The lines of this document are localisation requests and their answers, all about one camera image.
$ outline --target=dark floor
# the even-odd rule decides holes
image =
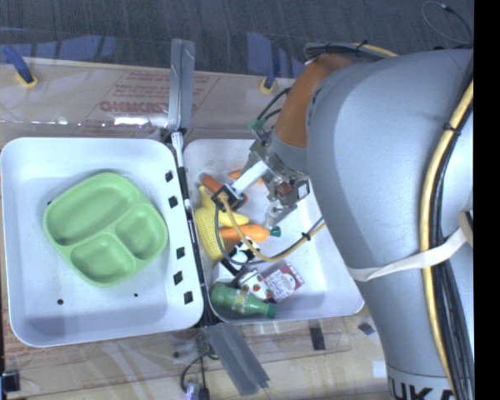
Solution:
[[[474,0],[0,0],[0,52],[15,44],[24,56],[166,67],[168,43],[183,38],[196,44],[197,70],[267,75],[283,53],[289,64],[275,73],[295,78],[307,42],[455,48],[473,20]],[[86,51],[93,37],[111,38],[113,51]],[[0,323],[0,374],[1,333]]]

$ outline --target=yellow banana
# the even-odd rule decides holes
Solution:
[[[204,206],[210,212],[215,213],[215,202],[211,199],[211,196],[206,191],[206,188],[203,185],[200,185],[198,187],[198,191],[202,195],[202,206]],[[233,212],[233,217],[235,218],[235,222],[237,223],[237,225],[246,225],[250,222],[250,218],[241,213]],[[218,222],[224,227],[233,227],[232,221],[230,221],[230,217],[224,211],[220,211],[218,213]]]

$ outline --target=white strap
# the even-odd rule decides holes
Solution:
[[[442,245],[425,252],[416,253],[399,261],[392,262],[384,267],[375,268],[350,268],[348,272],[354,280],[368,282],[373,278],[386,276],[402,270],[412,268],[428,268],[449,259],[467,241],[467,236],[458,228]]]

